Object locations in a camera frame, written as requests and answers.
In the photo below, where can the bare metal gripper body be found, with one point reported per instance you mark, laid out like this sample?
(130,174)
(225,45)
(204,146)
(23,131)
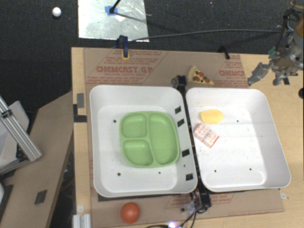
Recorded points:
(286,62)

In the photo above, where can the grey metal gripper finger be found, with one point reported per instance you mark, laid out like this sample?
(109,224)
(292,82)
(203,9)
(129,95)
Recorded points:
(280,78)
(257,73)

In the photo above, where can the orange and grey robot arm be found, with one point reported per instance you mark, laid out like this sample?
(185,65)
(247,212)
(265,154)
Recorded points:
(300,30)

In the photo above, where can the toy pizza slice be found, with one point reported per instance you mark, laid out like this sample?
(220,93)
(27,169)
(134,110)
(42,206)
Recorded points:
(198,76)

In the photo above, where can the yellow biscuit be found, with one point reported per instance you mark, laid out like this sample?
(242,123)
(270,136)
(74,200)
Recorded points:
(211,116)

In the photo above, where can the white plastic tray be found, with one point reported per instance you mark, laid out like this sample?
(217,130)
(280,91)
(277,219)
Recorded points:
(249,151)
(107,174)

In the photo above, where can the pink and white packet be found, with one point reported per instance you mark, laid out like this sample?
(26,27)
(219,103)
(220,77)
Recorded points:
(205,135)

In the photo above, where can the thin black rod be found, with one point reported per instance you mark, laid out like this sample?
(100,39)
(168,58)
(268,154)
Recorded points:
(191,132)

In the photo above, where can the brown cardboard board red print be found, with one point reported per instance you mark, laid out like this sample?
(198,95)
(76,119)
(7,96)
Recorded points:
(152,65)

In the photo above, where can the green divided plate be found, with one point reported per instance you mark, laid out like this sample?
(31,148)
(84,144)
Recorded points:
(161,139)

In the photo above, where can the red ball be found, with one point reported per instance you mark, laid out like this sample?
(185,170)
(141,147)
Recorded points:
(130,212)

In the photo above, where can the white ball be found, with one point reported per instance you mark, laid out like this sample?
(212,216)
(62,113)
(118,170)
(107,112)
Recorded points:
(56,11)

